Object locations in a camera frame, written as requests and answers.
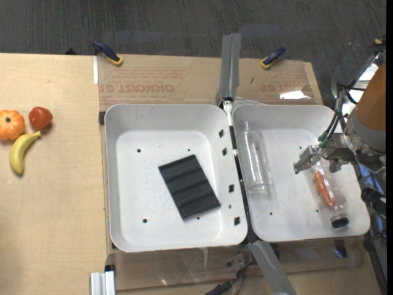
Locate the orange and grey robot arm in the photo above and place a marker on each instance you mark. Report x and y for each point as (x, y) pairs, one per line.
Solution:
(371, 103)

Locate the orange carrot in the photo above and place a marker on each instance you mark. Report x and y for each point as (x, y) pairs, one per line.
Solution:
(325, 187)

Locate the brown cardboard board, red print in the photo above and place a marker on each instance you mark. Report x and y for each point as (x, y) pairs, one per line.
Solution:
(190, 81)

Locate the yellow banana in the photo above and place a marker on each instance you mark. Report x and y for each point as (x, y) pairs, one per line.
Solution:
(19, 152)

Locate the black ribbed rectangular panel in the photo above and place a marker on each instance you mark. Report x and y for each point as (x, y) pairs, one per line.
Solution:
(189, 187)

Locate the orange pumpkin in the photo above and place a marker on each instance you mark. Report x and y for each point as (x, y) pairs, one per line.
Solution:
(10, 125)

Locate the thin black and white rod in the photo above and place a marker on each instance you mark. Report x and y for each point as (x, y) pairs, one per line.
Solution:
(238, 164)

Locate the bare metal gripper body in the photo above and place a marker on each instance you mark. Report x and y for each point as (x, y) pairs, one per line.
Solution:
(337, 147)

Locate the white plastic tray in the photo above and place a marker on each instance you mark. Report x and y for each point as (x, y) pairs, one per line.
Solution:
(138, 180)
(291, 201)

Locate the clear bottle with black cap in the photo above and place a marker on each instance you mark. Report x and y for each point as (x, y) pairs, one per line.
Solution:
(336, 209)

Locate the black cylinder on white bracket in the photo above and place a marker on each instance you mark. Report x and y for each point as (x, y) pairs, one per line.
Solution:
(373, 197)

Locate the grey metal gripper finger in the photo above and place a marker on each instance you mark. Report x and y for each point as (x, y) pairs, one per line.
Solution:
(307, 158)
(334, 166)

